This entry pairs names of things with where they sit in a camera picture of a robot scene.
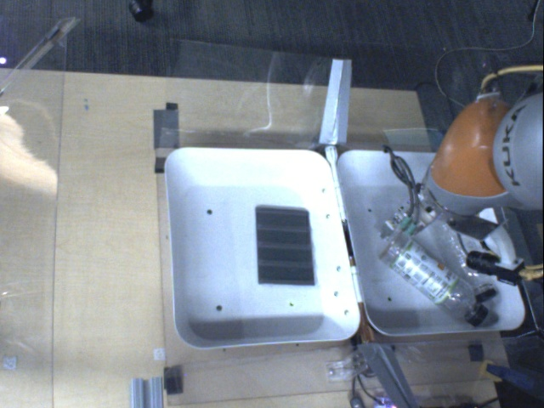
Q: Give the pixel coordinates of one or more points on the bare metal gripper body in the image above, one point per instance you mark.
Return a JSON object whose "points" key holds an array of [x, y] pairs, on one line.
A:
{"points": [[410, 221]]}

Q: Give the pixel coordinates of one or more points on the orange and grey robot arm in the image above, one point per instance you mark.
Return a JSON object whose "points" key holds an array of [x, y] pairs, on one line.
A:
{"points": [[476, 160]]}

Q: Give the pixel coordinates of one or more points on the clear plastic bottle with label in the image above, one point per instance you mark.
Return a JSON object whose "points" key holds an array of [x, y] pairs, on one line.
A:
{"points": [[425, 274]]}

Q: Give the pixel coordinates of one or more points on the white plastic tray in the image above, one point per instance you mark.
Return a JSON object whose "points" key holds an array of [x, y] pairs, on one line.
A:
{"points": [[221, 245], [378, 296]]}

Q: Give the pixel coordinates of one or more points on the black ribbed rectangular block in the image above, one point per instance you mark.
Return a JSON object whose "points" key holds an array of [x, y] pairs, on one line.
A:
{"points": [[285, 245]]}

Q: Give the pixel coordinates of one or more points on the black cylinder on white bracket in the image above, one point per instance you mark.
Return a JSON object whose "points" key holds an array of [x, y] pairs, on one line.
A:
{"points": [[484, 262]]}

